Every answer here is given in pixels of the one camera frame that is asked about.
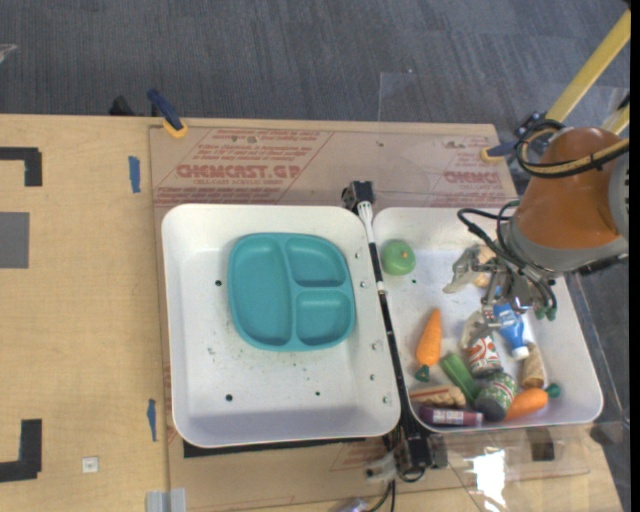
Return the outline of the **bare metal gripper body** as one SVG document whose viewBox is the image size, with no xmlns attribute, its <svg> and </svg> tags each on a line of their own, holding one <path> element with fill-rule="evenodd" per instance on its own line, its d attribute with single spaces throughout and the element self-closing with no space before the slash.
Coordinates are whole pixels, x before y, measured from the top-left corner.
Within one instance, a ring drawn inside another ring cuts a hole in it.
<svg viewBox="0 0 640 512">
<path fill-rule="evenodd" d="M 509 262 L 491 258 L 479 264 L 478 270 L 489 279 L 481 299 L 481 304 L 486 308 L 509 304 L 514 311 L 529 311 L 551 305 L 550 293 L 544 286 Z"/>
</svg>

